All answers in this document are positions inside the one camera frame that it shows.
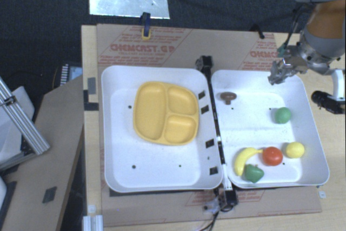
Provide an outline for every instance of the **tomato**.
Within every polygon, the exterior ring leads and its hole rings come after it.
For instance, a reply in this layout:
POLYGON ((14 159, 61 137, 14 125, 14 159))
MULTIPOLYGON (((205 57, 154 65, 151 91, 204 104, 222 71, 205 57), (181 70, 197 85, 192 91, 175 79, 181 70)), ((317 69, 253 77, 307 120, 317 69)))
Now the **tomato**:
POLYGON ((277 166, 281 164, 283 155, 280 149, 276 147, 267 147, 263 150, 263 161, 269 166, 277 166))

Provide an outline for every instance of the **blue clip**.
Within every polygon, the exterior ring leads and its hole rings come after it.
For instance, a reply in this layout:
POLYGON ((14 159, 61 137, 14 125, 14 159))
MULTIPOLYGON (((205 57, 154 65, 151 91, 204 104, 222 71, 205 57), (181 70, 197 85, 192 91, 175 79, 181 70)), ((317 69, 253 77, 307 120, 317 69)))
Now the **blue clip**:
POLYGON ((139 19, 139 24, 144 25, 142 29, 142 39, 148 40, 151 37, 151 30, 150 30, 150 13, 144 12, 143 15, 141 15, 139 19))

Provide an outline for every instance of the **banana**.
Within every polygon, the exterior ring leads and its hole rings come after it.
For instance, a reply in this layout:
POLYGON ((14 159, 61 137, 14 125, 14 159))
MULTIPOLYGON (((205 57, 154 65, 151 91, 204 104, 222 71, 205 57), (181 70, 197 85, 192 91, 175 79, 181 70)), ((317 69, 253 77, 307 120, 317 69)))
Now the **banana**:
POLYGON ((257 153, 263 153, 263 149, 247 147, 239 153, 234 163, 234 170, 238 176, 243 174, 246 161, 257 153))

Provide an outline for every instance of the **green lime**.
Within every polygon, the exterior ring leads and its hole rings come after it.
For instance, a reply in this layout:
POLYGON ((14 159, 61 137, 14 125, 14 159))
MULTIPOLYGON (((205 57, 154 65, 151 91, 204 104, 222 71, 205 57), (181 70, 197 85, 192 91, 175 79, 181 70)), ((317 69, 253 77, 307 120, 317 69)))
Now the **green lime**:
POLYGON ((289 158, 300 158, 305 152, 304 145, 300 142, 291 142, 286 147, 286 155, 289 158))
POLYGON ((275 112, 275 121, 277 123, 287 123, 291 119, 291 116, 290 109, 282 107, 275 112))

